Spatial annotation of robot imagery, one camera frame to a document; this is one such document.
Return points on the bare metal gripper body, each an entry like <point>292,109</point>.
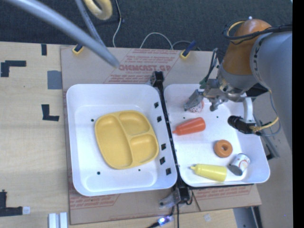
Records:
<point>215,90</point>

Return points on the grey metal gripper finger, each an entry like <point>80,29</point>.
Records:
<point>215,104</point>
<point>192,101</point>

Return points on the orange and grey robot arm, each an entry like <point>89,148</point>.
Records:
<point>270,63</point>

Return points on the white red-dotted round toy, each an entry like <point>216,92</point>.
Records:
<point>199,107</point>

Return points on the orange bottle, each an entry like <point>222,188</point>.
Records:
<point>191,126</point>

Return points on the thin black rod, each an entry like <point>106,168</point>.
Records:
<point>170,132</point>

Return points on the orange doughnut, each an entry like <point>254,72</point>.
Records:
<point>217,148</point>

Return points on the white plastic tray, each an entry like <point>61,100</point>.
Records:
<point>204,148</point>
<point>114,96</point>

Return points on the small white can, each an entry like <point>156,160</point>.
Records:
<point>242,161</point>

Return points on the brown cardboard board, red print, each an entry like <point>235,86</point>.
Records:
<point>140,60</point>

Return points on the yellow bottle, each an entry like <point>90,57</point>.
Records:
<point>211,172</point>

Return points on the yellow divided plate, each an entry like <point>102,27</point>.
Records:
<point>111,139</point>

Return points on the black cylinder on white bracket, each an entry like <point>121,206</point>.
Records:
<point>238,123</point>

